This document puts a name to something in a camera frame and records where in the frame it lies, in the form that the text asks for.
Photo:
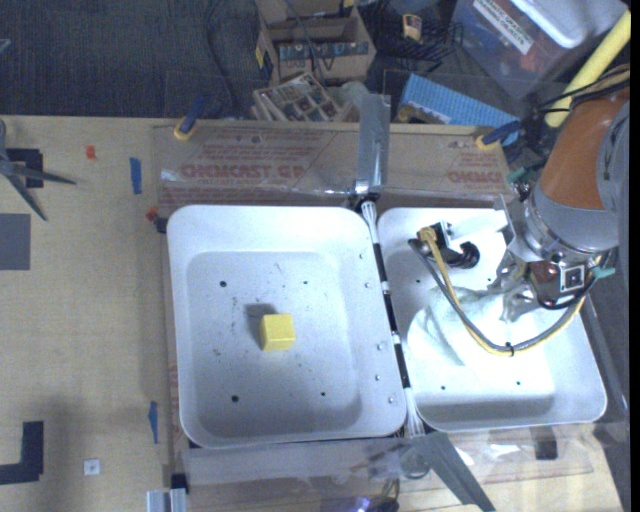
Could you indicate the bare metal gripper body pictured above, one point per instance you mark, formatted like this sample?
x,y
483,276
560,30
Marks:
x,y
555,277

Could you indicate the white cloth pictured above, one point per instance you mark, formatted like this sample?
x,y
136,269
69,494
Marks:
x,y
440,330

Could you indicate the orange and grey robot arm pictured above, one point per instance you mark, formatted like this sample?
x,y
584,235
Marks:
x,y
570,160

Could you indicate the white plastic tray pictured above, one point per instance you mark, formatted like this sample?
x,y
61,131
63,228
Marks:
x,y
500,395
300,390

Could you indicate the thin black and white rod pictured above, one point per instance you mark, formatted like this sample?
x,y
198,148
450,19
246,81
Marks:
x,y
381,265

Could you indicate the yellow cube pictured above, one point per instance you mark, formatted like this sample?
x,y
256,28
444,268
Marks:
x,y
277,332

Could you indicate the brown cardboard board red print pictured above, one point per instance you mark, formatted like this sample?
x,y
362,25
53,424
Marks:
x,y
240,170

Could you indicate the grey scissors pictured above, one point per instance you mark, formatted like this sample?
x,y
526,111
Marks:
x,y
25,175

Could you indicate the black cylinder on white bracket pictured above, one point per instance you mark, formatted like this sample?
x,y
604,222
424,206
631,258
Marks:
x,y
462,252

